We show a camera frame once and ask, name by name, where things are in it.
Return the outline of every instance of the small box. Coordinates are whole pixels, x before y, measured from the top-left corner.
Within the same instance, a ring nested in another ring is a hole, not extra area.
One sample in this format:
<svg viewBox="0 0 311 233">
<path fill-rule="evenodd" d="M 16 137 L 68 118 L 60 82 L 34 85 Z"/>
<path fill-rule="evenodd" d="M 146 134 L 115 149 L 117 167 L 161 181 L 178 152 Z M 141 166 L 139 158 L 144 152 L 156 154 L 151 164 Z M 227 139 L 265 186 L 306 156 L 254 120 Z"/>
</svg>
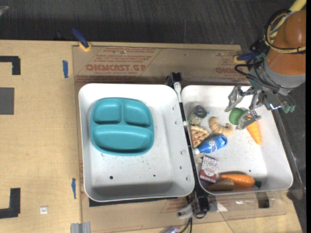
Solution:
<svg viewBox="0 0 311 233">
<path fill-rule="evenodd" d="M 202 169 L 200 171 L 200 180 L 210 183 L 216 183 L 218 161 L 204 156 Z"/>
</svg>

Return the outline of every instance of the carrot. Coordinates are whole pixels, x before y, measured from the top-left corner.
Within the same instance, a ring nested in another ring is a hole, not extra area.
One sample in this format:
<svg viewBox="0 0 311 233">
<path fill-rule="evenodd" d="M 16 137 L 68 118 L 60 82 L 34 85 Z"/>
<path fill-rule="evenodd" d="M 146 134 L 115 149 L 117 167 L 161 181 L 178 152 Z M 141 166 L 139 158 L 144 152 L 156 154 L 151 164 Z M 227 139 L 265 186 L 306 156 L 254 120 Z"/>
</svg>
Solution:
<svg viewBox="0 0 311 233">
<path fill-rule="evenodd" d="M 250 132 L 250 134 L 253 137 L 253 139 L 255 140 L 255 142 L 258 145 L 261 145 L 261 138 L 260 138 L 260 132 L 259 132 L 257 121 L 248 125 L 247 130 Z"/>
<path fill-rule="evenodd" d="M 247 174 L 222 174 L 220 177 L 222 179 L 232 179 L 234 184 L 242 186 L 252 186 L 255 184 L 254 178 Z"/>
</svg>

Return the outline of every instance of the green ball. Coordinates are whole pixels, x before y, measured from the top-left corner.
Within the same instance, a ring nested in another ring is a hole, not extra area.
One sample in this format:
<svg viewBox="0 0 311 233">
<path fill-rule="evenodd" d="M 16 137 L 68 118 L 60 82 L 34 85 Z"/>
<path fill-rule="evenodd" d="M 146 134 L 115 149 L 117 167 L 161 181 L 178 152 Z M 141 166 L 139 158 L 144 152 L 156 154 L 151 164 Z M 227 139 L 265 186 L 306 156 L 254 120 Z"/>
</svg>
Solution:
<svg viewBox="0 0 311 233">
<path fill-rule="evenodd" d="M 229 121 L 233 125 L 238 125 L 238 121 L 244 113 L 245 113 L 245 110 L 242 110 L 240 108 L 233 108 L 229 115 Z"/>
</svg>

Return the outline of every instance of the wooden table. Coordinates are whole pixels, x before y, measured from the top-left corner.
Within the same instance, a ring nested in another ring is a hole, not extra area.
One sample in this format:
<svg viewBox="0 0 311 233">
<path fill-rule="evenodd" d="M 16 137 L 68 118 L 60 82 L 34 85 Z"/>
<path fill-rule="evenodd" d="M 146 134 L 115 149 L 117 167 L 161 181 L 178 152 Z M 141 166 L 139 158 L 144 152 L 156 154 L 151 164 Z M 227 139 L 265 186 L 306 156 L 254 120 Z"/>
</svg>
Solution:
<svg viewBox="0 0 311 233">
<path fill-rule="evenodd" d="M 21 59 L 20 75 L 12 75 L 11 63 L 0 63 L 0 87 L 14 88 L 14 115 L 0 115 L 0 209 L 9 207 L 10 189 L 20 188 L 20 214 L 0 219 L 0 232 L 63 233 L 70 232 L 71 223 L 83 221 L 72 64 L 75 45 L 77 42 L 0 41 L 0 56 Z M 68 78 L 64 78 L 63 60 L 68 62 Z M 40 214 L 41 206 L 48 206 L 47 214 Z M 195 224 L 193 232 L 301 232 L 293 203 L 286 197 L 283 208 L 287 213 L 279 216 Z"/>
</svg>

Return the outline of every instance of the teal plate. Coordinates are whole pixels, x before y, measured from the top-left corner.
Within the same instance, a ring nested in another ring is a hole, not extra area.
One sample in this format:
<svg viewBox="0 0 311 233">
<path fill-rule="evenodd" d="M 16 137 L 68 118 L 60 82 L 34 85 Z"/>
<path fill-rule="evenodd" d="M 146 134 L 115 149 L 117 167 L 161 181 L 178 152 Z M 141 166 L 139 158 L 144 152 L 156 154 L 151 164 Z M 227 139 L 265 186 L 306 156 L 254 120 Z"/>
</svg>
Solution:
<svg viewBox="0 0 311 233">
<path fill-rule="evenodd" d="M 99 100 L 91 114 L 91 139 L 102 153 L 135 156 L 153 145 L 155 132 L 149 108 L 138 100 Z"/>
</svg>

